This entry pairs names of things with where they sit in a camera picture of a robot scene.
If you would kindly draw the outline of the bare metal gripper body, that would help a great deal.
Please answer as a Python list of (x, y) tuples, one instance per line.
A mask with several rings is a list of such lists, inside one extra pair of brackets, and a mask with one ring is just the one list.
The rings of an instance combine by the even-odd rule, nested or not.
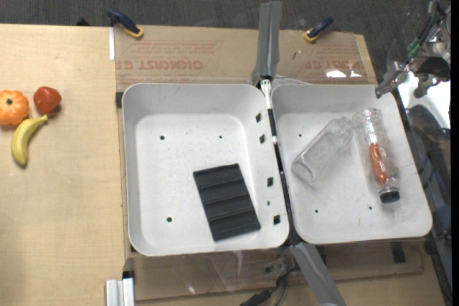
[(427, 17), (420, 33), (407, 47), (407, 69), (415, 75), (450, 78), (450, 7), (429, 2)]

